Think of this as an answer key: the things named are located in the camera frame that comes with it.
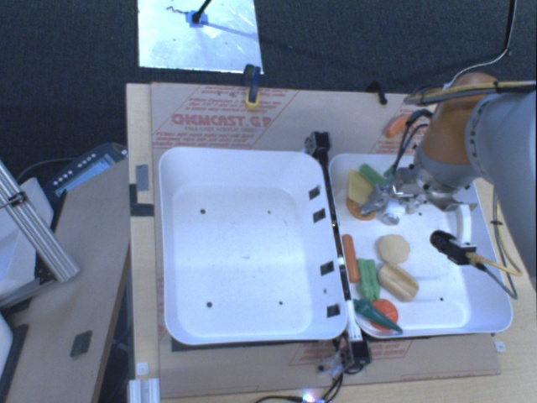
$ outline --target cardboard sheet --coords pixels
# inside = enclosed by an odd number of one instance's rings
[[[400,134],[385,138],[392,118],[412,107],[401,95],[388,104],[369,93],[261,90],[261,104],[244,105],[245,88],[153,84],[154,204],[159,205],[158,162],[179,145],[235,149],[302,150],[313,131],[331,135],[331,156],[394,153]],[[332,342],[218,345],[174,343],[164,325],[164,278],[160,210],[155,207],[159,300],[159,367],[163,398],[328,386],[318,365],[335,352]],[[348,376],[346,385],[499,374],[493,340],[487,334],[372,342],[373,362]]]

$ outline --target tray hole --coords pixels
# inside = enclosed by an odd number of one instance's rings
[[[324,217],[326,217],[326,212],[324,209],[320,209],[320,211],[317,211],[313,214],[313,222],[320,221]]]
[[[332,305],[326,308],[326,317],[335,317],[341,313],[339,305]]]
[[[319,196],[320,193],[321,189],[319,186],[316,186],[313,190],[310,190],[310,200],[313,200],[314,198]]]
[[[330,263],[325,263],[321,266],[321,276],[324,276],[328,273],[331,273],[334,271],[334,262],[331,261]]]

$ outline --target white tray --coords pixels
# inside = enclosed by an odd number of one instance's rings
[[[393,156],[373,154],[341,154],[331,162],[332,190],[341,235],[351,234],[357,257],[374,259],[379,270],[383,261],[378,255],[377,241],[387,234],[400,234],[411,249],[409,259],[400,266],[420,285],[417,296],[410,302],[399,301],[381,287],[381,298],[389,299],[399,311],[398,324],[403,328],[403,334],[379,331],[368,320],[358,317],[360,328],[377,338],[500,332],[507,328],[513,311],[507,294],[498,284],[474,267],[453,264],[429,242],[431,233],[437,229],[457,234],[454,212],[441,212],[432,205],[424,205],[420,213],[404,215],[397,226],[388,226],[378,219],[378,215],[372,221],[360,221],[348,211],[349,170],[358,170],[360,165],[367,163],[382,174],[393,162]],[[410,162],[411,158],[405,157],[401,165]],[[474,186],[462,190],[457,199],[479,203]],[[482,209],[476,207],[471,215],[471,240],[476,244],[477,252],[495,259]],[[493,273],[500,276],[496,269]],[[351,285],[351,291],[359,298],[356,285]]]
[[[313,158],[176,148],[162,156],[159,181],[164,319],[172,337],[208,344],[342,333],[336,245]],[[321,211],[325,217],[314,222]],[[334,271],[322,274],[329,263]]]

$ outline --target black clip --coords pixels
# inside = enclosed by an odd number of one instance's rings
[[[245,103],[248,109],[254,109],[259,104],[259,78],[261,67],[247,64],[242,73],[241,84],[248,88]]]
[[[378,101],[380,102],[380,104],[388,104],[388,99],[386,98],[384,90],[378,81],[371,82],[366,88],[366,92],[376,92],[378,94]]]
[[[131,217],[154,217],[154,205],[138,203],[138,188],[136,184],[130,184],[128,188],[131,203]]]

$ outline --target wooden table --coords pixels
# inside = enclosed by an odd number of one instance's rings
[[[98,401],[128,276],[127,181],[124,160],[68,193],[55,233],[81,272],[8,318],[29,328],[7,402]],[[85,332],[87,352],[71,357]]]
[[[129,85],[128,150],[130,183],[136,183],[136,169],[149,164],[152,180],[151,105],[149,85]],[[492,189],[485,181],[477,181],[483,204],[491,204]],[[153,203],[153,188],[138,193],[139,203]],[[492,219],[486,208],[487,221]],[[155,279],[154,219],[131,219],[131,255],[133,265],[133,312],[135,362],[147,362],[147,374],[138,379],[159,377],[159,347],[157,330],[157,288]],[[537,395],[537,323],[535,292],[527,276],[517,279],[519,300],[513,302],[514,320],[511,327],[499,333],[495,340],[505,344],[505,353],[499,354],[502,373],[460,379],[424,380],[380,385],[343,386],[337,403],[368,402],[468,402],[533,400]],[[163,400],[167,403],[250,403],[266,394],[219,395]],[[300,395],[300,390],[284,391],[281,395]]]

